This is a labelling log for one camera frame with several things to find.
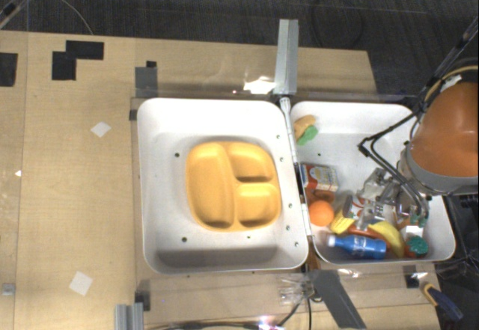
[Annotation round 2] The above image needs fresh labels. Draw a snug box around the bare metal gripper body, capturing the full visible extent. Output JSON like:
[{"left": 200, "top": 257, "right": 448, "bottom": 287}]
[{"left": 357, "top": 167, "right": 405, "bottom": 211}]

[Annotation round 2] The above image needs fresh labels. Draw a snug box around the red toy sausage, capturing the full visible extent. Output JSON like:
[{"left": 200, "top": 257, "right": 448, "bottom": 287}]
[{"left": 347, "top": 226, "right": 379, "bottom": 240}]

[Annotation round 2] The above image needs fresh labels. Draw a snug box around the small grey can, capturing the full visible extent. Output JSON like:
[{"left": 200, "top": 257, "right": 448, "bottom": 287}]
[{"left": 341, "top": 194, "right": 366, "bottom": 219}]

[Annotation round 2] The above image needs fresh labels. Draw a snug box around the yellow toy corn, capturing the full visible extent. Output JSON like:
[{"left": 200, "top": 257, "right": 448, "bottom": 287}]
[{"left": 329, "top": 210, "right": 357, "bottom": 236}]

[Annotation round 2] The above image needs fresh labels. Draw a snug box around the blue plastic bottle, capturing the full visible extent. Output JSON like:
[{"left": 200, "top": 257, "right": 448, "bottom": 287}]
[{"left": 326, "top": 233, "right": 388, "bottom": 260}]

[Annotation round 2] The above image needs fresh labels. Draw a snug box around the yellow banana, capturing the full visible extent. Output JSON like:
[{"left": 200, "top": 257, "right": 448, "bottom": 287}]
[{"left": 367, "top": 220, "right": 406, "bottom": 259}]

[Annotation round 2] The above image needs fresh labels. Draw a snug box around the orange toy fruit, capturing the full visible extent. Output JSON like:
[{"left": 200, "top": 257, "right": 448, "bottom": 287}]
[{"left": 308, "top": 200, "right": 335, "bottom": 227}]

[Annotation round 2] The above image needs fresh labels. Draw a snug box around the orange carrot with green top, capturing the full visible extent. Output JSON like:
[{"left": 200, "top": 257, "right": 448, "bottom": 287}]
[{"left": 403, "top": 235, "right": 430, "bottom": 260}]

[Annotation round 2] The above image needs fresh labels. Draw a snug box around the white and red carton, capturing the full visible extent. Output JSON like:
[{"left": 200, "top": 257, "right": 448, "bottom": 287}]
[{"left": 300, "top": 164, "right": 340, "bottom": 195}]

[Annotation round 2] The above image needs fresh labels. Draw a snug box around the white plastic tray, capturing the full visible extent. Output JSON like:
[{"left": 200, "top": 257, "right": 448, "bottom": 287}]
[
  {"left": 135, "top": 97, "right": 311, "bottom": 275},
  {"left": 290, "top": 100, "right": 457, "bottom": 266}
]

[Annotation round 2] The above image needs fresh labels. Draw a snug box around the tan and green toy sandwich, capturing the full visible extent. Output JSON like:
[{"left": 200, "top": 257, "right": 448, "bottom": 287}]
[{"left": 293, "top": 114, "right": 320, "bottom": 147}]

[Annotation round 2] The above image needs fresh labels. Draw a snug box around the yellow divided plate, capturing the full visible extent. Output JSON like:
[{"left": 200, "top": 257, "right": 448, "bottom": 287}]
[{"left": 184, "top": 140, "right": 283, "bottom": 234}]

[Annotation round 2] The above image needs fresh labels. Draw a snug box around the pale wood board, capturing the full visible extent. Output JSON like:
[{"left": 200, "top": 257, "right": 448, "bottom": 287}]
[{"left": 0, "top": 30, "right": 439, "bottom": 330}]

